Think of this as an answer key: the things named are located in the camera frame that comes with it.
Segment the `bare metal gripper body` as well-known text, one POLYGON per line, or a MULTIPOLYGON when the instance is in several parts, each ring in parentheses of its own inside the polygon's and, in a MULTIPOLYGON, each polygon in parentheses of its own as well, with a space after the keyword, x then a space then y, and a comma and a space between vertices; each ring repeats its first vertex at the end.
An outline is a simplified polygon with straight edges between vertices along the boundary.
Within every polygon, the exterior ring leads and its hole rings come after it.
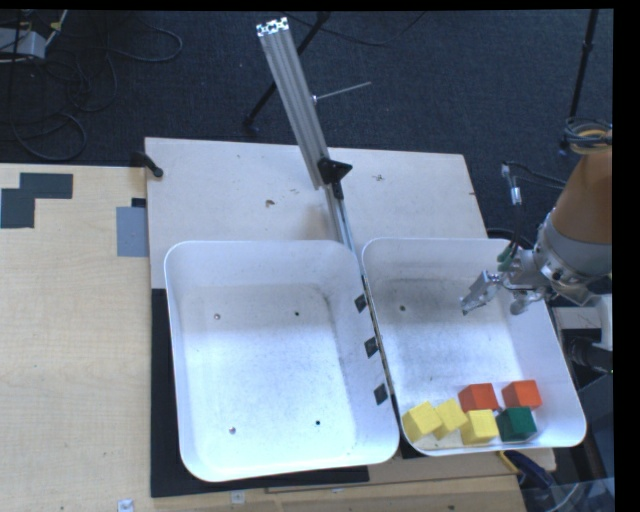
POLYGON ((514 291, 540 291, 540 301, 561 297, 577 306, 585 306, 594 296, 589 287, 601 278, 578 270, 559 258, 551 250, 535 247, 519 249, 503 266, 501 284, 511 294, 514 291))

